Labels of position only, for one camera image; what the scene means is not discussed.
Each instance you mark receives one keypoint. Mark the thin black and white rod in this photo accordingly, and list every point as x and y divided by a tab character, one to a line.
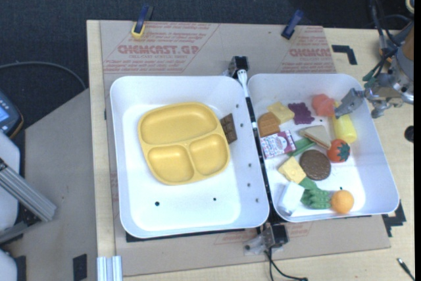
254	123

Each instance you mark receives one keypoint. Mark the yellow divided plate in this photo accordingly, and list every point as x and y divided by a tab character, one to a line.
179	123

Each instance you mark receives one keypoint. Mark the brown cardboard board red print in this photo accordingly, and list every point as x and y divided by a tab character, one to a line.
197	49

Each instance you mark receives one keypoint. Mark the red tomato with green top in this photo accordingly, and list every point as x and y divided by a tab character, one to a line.
338	151

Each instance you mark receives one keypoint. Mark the round brown biscuit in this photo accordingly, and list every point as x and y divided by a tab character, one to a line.
315	165

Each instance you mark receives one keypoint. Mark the pink and white carton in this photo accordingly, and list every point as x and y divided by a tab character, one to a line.
276	144

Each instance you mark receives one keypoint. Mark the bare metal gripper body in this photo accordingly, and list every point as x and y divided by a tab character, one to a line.
388	90

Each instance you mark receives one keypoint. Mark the brown bread slice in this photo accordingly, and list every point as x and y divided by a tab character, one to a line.
268	125

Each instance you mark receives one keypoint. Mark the orange lumpy toy food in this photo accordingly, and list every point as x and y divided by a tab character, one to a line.
323	104

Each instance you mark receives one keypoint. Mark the orange fruit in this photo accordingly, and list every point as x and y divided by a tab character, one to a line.
342	201

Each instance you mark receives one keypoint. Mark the green stick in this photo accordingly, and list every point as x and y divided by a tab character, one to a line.
303	144

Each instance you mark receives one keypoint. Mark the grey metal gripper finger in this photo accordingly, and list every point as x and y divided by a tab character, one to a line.
378	110
349	102

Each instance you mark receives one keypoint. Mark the yellow bottle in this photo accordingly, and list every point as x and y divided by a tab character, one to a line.
346	129

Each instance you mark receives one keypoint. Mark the brown chocolate bar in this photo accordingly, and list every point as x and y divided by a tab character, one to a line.
229	129

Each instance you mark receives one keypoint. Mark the yellow cheese slice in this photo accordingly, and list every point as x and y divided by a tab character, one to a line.
280	111

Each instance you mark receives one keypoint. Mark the white plastic tray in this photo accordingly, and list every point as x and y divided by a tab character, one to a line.
184	207
371	168

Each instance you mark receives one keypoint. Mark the purple grapes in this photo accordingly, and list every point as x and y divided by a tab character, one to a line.
301	113

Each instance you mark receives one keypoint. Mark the green broccoli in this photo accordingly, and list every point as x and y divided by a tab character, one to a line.
315	199

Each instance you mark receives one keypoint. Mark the yellow cheese wedge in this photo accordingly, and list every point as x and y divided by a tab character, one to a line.
292	169

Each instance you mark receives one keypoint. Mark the triangular sandwich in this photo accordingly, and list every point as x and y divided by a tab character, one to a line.
317	135

